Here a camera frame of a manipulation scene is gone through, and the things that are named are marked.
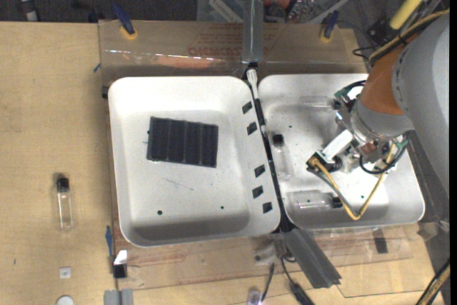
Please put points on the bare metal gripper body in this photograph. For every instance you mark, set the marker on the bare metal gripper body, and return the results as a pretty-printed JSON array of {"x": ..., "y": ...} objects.
[{"x": 369, "y": 148}]

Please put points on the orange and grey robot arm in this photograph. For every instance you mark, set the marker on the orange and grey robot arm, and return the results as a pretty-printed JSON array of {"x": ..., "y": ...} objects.
[{"x": 425, "y": 82}]

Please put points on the white plastic tray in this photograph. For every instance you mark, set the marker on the white plastic tray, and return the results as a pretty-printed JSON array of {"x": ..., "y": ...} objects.
[
  {"x": 307, "y": 132},
  {"x": 185, "y": 196}
]

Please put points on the clear bottle with black cap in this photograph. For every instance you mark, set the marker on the clear bottle with black cap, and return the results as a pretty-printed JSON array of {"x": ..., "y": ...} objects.
[
  {"x": 314, "y": 201},
  {"x": 65, "y": 203},
  {"x": 282, "y": 157}
]

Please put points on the black ribbed rack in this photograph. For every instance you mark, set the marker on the black ribbed rack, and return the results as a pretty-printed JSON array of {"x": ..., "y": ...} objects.
[{"x": 183, "y": 143}]

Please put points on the black and white small block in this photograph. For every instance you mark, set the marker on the black and white small block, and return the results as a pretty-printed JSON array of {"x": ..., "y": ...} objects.
[{"x": 120, "y": 266}]

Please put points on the grey ribbed block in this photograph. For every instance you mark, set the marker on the grey ribbed block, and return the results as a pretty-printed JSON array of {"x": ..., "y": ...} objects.
[{"x": 118, "y": 297}]

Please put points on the small white square piece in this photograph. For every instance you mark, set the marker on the small white square piece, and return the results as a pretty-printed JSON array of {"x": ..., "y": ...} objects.
[{"x": 65, "y": 272}]

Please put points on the white round disc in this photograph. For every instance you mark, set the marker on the white round disc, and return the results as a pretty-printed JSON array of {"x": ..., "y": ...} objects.
[{"x": 65, "y": 300}]

